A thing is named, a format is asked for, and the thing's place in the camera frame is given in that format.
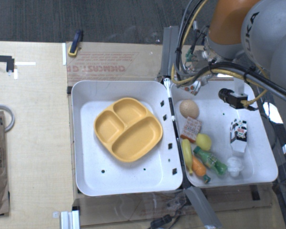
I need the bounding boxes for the white packet with orange print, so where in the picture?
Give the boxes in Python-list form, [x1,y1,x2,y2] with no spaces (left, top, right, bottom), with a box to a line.
[180,80,203,96]

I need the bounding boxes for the thin black and white rod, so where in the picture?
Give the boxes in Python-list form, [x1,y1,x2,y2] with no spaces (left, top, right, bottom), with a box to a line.
[163,78,186,174]

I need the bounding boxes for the yellow lemon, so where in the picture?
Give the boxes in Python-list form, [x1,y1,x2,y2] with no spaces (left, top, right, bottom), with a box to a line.
[195,133,213,152]

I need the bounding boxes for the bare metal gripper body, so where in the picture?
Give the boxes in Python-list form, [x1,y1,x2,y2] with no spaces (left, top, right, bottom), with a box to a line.
[193,49,217,78]

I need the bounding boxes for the white plastic tray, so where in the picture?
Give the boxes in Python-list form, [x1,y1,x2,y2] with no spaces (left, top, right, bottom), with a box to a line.
[71,80,184,197]
[169,79,279,189]

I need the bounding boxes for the orange and white carton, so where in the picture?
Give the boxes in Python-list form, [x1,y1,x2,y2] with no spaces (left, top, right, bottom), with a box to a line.
[180,116,203,144]

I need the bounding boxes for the black cylinder on white bracket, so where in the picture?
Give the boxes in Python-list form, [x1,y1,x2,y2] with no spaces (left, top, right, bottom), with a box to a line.
[218,76,249,110]

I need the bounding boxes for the yellow divided plate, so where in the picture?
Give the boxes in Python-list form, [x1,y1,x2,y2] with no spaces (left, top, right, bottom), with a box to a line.
[93,97,164,163]

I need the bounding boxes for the brown cardboard board, red print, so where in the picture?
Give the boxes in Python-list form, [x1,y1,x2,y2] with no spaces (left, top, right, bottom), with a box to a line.
[66,41,280,226]

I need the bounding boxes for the green bottle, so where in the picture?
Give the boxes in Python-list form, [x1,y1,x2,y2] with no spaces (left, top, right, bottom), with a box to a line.
[193,146,228,177]

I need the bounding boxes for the yellow banana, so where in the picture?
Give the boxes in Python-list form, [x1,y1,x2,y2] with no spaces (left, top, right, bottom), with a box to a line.
[181,138,194,176]

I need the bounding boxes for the orange carrot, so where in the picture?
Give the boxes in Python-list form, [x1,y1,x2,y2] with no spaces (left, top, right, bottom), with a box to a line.
[191,155,212,184]

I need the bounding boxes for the brown egg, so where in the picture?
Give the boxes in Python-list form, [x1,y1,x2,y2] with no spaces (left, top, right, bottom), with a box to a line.
[179,99,200,119]

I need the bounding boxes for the black and white milk carton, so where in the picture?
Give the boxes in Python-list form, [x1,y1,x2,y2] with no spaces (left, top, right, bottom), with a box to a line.
[229,118,248,157]

